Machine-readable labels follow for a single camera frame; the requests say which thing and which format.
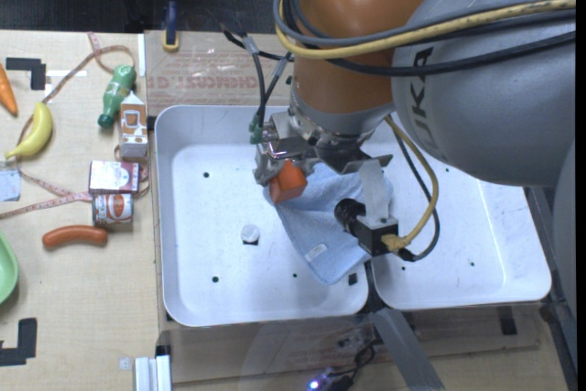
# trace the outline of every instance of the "green bottle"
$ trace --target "green bottle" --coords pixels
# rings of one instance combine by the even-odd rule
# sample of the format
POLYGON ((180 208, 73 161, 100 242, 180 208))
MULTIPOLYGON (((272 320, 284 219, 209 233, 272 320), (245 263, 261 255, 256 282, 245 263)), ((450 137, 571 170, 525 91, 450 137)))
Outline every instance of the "green bottle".
POLYGON ((114 69, 114 76, 103 94, 103 113, 98 124, 104 129, 112 127, 114 118, 120 111, 120 103, 128 96, 135 84, 136 71, 129 65, 119 65, 114 69))

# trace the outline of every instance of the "small carton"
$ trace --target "small carton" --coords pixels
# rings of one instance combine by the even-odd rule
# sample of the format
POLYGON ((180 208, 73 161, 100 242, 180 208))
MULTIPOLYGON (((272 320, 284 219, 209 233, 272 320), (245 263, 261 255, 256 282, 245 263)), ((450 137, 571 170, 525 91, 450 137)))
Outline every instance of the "small carton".
POLYGON ((144 158, 148 150, 147 107, 133 92, 120 103, 120 156, 144 158))
POLYGON ((138 192, 140 166, 128 161, 94 160, 90 164, 90 194, 138 192))

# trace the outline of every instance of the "black connector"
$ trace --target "black connector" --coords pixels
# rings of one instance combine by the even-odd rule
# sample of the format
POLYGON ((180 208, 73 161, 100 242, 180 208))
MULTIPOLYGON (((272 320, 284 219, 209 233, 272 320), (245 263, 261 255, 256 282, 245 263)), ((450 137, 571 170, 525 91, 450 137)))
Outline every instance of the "black connector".
POLYGON ((399 228, 396 221, 371 229, 358 219, 359 216, 366 215, 366 206, 359 201, 348 198, 342 199, 336 204, 333 214, 346 232, 358 238, 358 244, 369 255, 374 257, 389 253, 382 238, 386 234, 398 234, 399 228))
POLYGON ((401 248, 396 253, 401 259, 409 263, 414 263, 415 261, 417 261, 415 255, 406 248, 401 248))
POLYGON ((351 379, 351 377, 344 375, 342 378, 332 384, 328 391, 348 391, 353 384, 354 381, 351 379))

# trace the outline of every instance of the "plastic banana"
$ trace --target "plastic banana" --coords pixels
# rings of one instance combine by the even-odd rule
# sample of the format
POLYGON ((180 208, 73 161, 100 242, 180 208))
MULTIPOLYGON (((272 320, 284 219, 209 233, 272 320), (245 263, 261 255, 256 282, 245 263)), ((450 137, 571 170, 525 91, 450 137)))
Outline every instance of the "plastic banana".
POLYGON ((6 159, 37 154, 49 141, 52 130, 53 116, 49 107, 42 102, 35 104, 32 129, 14 150, 5 153, 6 159))

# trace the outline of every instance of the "tin can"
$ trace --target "tin can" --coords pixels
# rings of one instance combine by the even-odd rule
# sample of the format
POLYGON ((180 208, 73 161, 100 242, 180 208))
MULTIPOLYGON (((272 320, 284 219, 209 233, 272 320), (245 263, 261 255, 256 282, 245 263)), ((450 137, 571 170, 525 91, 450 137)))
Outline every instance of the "tin can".
POLYGON ((94 225, 132 222, 133 201, 131 194, 100 194, 93 196, 92 217, 94 225))

